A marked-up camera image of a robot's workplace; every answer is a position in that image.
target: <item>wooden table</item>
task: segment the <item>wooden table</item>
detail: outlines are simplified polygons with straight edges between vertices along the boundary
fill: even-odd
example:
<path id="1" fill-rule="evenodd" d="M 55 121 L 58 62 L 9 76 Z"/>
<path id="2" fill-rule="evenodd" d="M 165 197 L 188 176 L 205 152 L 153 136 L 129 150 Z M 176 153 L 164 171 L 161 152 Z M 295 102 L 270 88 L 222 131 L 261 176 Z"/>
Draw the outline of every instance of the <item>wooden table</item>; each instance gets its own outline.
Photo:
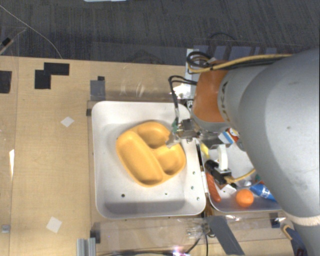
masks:
<path id="1" fill-rule="evenodd" d="M 35 70 L 43 70 L 44 62 L 70 64 L 69 76 L 52 75 L 51 89 L 35 89 Z M 9 94 L 0 94 L 1 138 L 7 138 L 0 143 L 0 156 L 15 152 L 13 183 L 7 173 L 0 174 L 0 225 L 11 224 L 10 233 L 0 233 L 0 255 L 76 255 L 77 239 L 88 239 L 91 229 L 86 116 L 90 81 L 105 77 L 109 97 L 139 98 L 151 91 L 165 97 L 168 77 L 183 76 L 185 68 L 0 56 L 0 70 L 12 71 L 13 85 Z M 66 117 L 74 120 L 69 127 L 61 124 Z M 7 160 L 0 162 L 4 170 L 10 168 Z M 3 196 L 11 186 L 12 201 Z M 46 228 L 51 217 L 62 221 L 57 233 Z M 240 245 L 247 255 L 292 255 L 287 239 Z M 205 255 L 205 250 L 199 245 L 192 252 Z M 217 242 L 209 252 L 225 255 Z"/>

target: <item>dark floor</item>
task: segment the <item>dark floor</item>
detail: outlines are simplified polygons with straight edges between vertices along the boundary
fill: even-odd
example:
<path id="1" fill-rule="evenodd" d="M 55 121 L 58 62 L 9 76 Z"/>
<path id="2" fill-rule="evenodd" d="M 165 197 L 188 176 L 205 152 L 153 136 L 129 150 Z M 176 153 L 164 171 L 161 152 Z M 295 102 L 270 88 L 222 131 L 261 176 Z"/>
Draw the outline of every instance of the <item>dark floor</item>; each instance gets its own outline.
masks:
<path id="1" fill-rule="evenodd" d="M 232 40 L 217 32 L 239 46 L 319 47 L 319 0 L 0 0 L 0 5 L 49 38 L 64 59 L 183 65 L 186 48 L 210 50 Z M 25 25 L 0 8 L 0 39 L 17 27 Z M 19 49 L 5 54 L 59 58 L 31 29 L 19 38 Z"/>

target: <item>orange ball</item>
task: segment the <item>orange ball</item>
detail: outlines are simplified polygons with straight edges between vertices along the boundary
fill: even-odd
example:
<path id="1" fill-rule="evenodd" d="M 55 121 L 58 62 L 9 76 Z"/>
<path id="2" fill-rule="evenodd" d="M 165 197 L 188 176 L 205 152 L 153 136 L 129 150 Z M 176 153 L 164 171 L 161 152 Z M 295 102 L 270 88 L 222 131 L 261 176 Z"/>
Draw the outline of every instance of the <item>orange ball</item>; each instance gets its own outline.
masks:
<path id="1" fill-rule="evenodd" d="M 254 202 L 254 194 L 249 189 L 241 189 L 236 193 L 235 200 L 241 207 L 249 207 Z"/>

